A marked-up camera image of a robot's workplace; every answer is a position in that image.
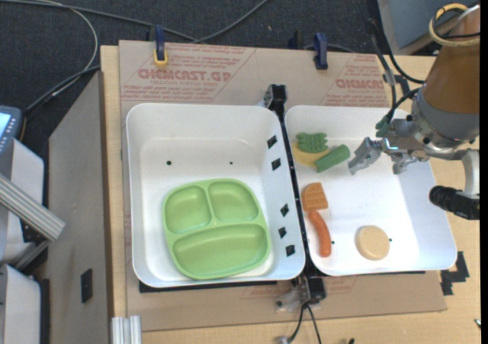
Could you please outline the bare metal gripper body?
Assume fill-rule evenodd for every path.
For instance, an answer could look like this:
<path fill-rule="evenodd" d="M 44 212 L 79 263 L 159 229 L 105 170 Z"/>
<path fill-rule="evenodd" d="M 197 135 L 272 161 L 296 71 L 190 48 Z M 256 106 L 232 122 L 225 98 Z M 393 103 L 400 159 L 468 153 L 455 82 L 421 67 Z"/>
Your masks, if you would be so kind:
<path fill-rule="evenodd" d="M 449 124 L 442 119 L 435 126 L 421 116 L 395 118 L 380 132 L 380 148 L 397 162 L 426 161 L 432 157 L 458 160 L 461 146 L 472 143 L 479 135 L 479 130 L 469 125 Z"/>

